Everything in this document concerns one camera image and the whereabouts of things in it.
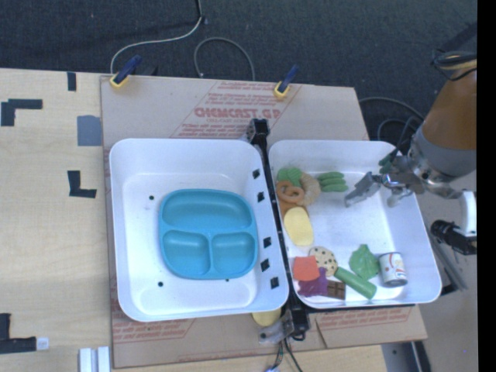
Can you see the black cylinder on white bracket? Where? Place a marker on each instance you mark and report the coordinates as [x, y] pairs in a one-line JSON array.
[[453, 236]]

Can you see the yellow oval toy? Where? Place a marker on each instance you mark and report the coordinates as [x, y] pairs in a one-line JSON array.
[[266, 318]]

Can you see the white plastic tray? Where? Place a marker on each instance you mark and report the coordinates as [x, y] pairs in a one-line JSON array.
[[368, 223], [139, 246]]

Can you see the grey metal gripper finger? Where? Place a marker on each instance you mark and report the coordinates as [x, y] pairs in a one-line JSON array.
[[398, 196], [362, 190]]

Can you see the brown toy chocolate bar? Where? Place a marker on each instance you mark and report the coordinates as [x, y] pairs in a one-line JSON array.
[[336, 290]]

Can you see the yellow toy potato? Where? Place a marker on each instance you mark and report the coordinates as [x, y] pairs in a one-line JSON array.
[[298, 227]]

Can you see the blue divided plate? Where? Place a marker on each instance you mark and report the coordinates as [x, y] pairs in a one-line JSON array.
[[205, 215]]

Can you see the small white can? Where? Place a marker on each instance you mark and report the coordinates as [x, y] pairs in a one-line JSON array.
[[392, 269]]

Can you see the orange toy square slice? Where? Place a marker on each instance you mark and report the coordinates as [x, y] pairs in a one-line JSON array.
[[305, 269]]

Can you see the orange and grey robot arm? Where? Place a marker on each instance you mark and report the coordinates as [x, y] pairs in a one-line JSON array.
[[451, 111]]

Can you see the green toy cucumber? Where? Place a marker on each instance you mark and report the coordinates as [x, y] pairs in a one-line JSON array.
[[356, 283]]

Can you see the orange toy pretzel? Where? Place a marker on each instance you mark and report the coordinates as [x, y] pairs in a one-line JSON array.
[[287, 196]]

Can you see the thin black rod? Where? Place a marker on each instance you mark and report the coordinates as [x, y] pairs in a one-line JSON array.
[[276, 215]]

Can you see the brown cardboard board red print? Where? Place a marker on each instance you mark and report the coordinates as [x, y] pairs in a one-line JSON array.
[[155, 107]]

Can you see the purple toy grapes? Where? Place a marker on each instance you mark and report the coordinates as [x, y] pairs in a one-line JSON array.
[[312, 287]]

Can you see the green toy pea pods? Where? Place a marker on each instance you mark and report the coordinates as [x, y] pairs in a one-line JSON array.
[[333, 182]]

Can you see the chocolate chip toy biscuit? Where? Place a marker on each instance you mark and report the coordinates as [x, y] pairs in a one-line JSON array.
[[327, 260]]

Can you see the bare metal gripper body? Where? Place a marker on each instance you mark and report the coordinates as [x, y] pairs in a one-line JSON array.
[[407, 173]]

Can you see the green toy leaf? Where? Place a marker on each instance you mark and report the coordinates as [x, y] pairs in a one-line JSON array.
[[363, 264]]

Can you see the green toy lettuce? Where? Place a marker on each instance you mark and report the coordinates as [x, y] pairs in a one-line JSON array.
[[288, 174]]

